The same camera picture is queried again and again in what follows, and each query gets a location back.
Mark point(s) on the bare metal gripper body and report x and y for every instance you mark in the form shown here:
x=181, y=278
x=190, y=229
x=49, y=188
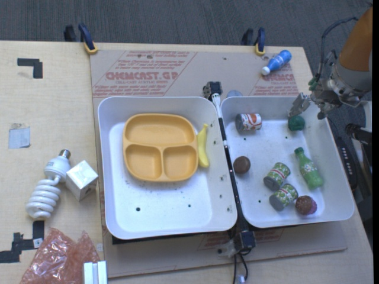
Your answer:
x=340, y=92

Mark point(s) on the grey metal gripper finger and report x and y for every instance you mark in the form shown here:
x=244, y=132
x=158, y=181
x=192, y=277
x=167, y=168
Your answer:
x=299, y=105
x=322, y=112

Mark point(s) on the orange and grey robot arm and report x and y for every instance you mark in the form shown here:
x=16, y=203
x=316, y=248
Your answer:
x=356, y=49

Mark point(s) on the green broccoli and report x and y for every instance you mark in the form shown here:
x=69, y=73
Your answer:
x=296, y=123

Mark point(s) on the blue and white bottle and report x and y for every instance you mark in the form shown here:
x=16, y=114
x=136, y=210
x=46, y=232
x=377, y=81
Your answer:
x=277, y=61

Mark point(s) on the red and white can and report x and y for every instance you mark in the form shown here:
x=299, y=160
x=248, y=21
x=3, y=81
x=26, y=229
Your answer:
x=249, y=122

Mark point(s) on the white plastic tray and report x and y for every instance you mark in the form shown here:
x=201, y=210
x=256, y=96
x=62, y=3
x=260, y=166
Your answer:
x=165, y=206
x=266, y=146

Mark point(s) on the green bottle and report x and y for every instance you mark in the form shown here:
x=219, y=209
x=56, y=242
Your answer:
x=309, y=170

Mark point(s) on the grey round object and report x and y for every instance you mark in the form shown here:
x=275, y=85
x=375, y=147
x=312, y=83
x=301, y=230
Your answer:
x=234, y=93

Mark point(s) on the green and white can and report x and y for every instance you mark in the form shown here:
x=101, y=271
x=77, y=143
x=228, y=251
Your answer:
x=283, y=197
x=276, y=176

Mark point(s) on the brown ball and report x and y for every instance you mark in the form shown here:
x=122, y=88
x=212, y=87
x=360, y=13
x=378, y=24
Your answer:
x=242, y=164

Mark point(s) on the thin black and white rod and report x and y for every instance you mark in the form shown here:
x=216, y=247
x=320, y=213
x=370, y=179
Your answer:
x=229, y=164

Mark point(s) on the brown and purple round toy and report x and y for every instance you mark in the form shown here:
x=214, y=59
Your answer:
x=305, y=205

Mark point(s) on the yellow banana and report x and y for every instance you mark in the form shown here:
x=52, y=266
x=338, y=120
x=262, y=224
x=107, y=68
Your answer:
x=202, y=146

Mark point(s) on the brown cardboard board red print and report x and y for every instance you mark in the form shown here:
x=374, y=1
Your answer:
x=177, y=69

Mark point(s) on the orange divided plate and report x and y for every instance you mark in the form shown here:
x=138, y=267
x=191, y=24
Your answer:
x=160, y=132

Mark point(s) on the white cube box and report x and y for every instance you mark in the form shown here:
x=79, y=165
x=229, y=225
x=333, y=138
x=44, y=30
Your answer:
x=81, y=179

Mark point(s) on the white rectangular block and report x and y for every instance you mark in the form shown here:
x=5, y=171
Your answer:
x=95, y=273

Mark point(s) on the white spiral light bulb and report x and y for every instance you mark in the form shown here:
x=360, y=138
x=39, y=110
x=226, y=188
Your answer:
x=44, y=192

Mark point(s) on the pink bubble wrap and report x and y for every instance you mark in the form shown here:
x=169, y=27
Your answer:
x=56, y=259

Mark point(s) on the black cylinder on white bracket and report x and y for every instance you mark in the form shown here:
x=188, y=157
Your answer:
x=356, y=132

